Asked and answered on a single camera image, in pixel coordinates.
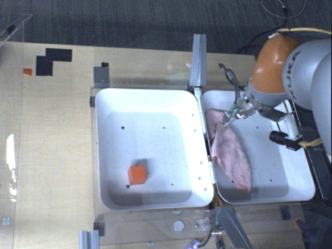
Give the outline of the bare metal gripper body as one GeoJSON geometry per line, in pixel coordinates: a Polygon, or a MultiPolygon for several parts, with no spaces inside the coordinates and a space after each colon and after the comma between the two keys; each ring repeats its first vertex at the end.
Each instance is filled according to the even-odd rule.
{"type": "Polygon", "coordinates": [[[235,119],[247,118],[260,110],[262,105],[251,95],[238,95],[230,109],[230,116],[235,119]]]}

